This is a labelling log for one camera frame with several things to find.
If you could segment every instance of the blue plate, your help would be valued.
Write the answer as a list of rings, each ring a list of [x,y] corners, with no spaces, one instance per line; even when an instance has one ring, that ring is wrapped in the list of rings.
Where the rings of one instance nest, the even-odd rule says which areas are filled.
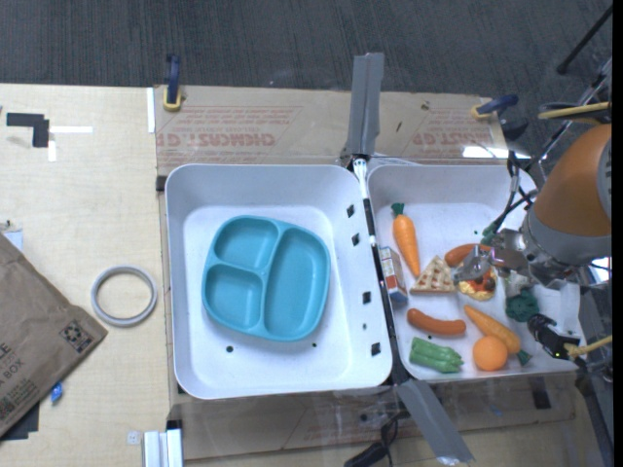
[[[202,300],[216,322],[273,341],[297,341],[318,325],[331,263],[315,234],[290,223],[237,216],[216,232]]]

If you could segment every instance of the gray ring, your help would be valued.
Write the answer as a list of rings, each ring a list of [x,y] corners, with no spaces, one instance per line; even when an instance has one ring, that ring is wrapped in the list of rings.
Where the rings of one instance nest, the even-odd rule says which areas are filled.
[[[145,280],[145,283],[149,286],[151,290],[151,299],[149,300],[149,304],[145,309],[143,309],[140,313],[135,316],[131,316],[129,318],[119,318],[116,316],[109,315],[106,313],[101,306],[99,305],[99,301],[97,300],[97,293],[99,292],[99,288],[101,284],[104,283],[108,278],[113,275],[117,275],[120,273],[130,273],[132,275],[136,275],[139,278]],[[156,286],[156,282],[150,276],[150,274],[141,269],[139,267],[135,267],[133,265],[119,265],[117,267],[112,267],[110,269],[106,269],[103,271],[98,278],[95,279],[93,286],[91,287],[91,303],[93,309],[95,310],[95,314],[104,320],[105,322],[115,325],[117,327],[131,327],[136,325],[139,322],[142,322],[145,318],[149,316],[149,314],[156,307],[156,300],[158,299],[158,287]]]

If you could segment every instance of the paper bag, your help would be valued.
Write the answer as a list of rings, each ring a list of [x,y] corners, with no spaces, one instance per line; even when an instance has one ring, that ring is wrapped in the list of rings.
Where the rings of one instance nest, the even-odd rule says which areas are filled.
[[[0,437],[106,334],[0,233]]]

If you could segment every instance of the orange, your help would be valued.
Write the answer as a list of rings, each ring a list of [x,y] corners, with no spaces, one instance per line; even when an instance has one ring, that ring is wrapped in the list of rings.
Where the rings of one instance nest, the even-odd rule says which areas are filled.
[[[508,348],[496,336],[484,336],[477,340],[472,348],[474,363],[480,370],[494,371],[501,369],[508,359]]]

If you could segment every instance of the light wood surface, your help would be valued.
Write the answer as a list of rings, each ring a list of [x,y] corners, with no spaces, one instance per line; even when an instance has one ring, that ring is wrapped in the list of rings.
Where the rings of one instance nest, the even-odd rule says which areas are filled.
[[[148,132],[146,89],[0,85],[0,219],[23,227],[23,252],[75,305],[93,313],[90,289],[105,269],[140,266],[161,291],[140,325],[107,326],[104,342],[64,381],[64,395],[43,400],[39,431],[0,442],[0,465],[139,466],[128,432],[164,430],[169,412],[163,264],[155,136]],[[56,161],[31,147],[31,128],[6,126],[7,112],[44,114],[51,126],[92,126],[58,134]],[[133,278],[105,284],[113,314],[137,313],[147,289]],[[603,465],[579,393],[568,390],[568,420],[463,434],[474,465]],[[192,465],[342,465],[366,445],[214,458]],[[423,438],[397,443],[400,465],[440,465]]]

